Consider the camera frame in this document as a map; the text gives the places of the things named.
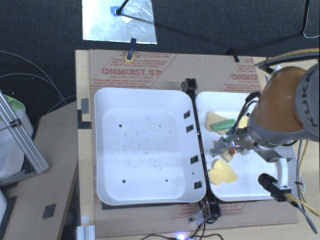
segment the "black floor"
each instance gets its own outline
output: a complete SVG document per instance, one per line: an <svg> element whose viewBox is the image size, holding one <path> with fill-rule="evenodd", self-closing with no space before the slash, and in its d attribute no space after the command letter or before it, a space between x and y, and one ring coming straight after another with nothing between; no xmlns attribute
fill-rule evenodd
<svg viewBox="0 0 320 240"><path fill-rule="evenodd" d="M157 45L138 51L271 57L319 47L302 36L306 0L152 0ZM306 33L319 34L320 0L310 0ZM126 50L126 43L82 40L82 0L0 0L0 50L41 67L64 97L75 94L75 50ZM59 96L25 61L0 53L0 90L26 105L33 125Z"/></svg>

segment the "yellow clip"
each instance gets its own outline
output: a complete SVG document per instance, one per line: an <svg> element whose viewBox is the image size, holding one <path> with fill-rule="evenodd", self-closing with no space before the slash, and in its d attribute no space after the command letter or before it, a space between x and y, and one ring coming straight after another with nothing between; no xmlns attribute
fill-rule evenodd
<svg viewBox="0 0 320 240"><path fill-rule="evenodd" d="M134 61L135 54L134 53L132 54L131 59L128 59L128 54L129 54L129 52L127 51L126 54L125 54L124 60L125 60L126 63L132 63Z"/></svg>

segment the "blue clip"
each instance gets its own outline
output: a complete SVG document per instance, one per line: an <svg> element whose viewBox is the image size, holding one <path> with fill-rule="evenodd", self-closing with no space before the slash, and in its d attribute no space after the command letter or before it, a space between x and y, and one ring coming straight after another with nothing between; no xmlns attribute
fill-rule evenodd
<svg viewBox="0 0 320 240"><path fill-rule="evenodd" d="M118 14L116 13L116 10L119 9L119 8L120 8L119 6L111 6L111 7L110 7L110 11L111 11L111 13L112 13L113 16L121 16L121 15L118 15Z"/></svg>
<svg viewBox="0 0 320 240"><path fill-rule="evenodd" d="M135 50L136 42L137 42L137 39L131 38L130 48L129 48L129 51L126 53L125 59L124 59L127 63L132 63L134 61L134 57L135 57L134 50Z"/></svg>

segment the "silver metal plate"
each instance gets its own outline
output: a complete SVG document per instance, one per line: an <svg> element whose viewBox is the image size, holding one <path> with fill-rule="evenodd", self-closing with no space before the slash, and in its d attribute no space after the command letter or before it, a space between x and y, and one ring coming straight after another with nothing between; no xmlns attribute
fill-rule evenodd
<svg viewBox="0 0 320 240"><path fill-rule="evenodd" d="M130 0L122 15L115 10L125 0L82 0L83 39L157 44L151 0Z"/></svg>

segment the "binder clip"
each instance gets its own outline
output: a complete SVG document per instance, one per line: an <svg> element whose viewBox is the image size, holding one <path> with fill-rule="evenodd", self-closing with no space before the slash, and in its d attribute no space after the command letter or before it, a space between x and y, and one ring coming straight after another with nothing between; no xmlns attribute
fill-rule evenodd
<svg viewBox="0 0 320 240"><path fill-rule="evenodd" d="M126 63L132 63L134 61L134 58L135 58L134 50L135 50L136 42L137 42L137 39L131 38L129 51L127 51L124 58Z"/></svg>

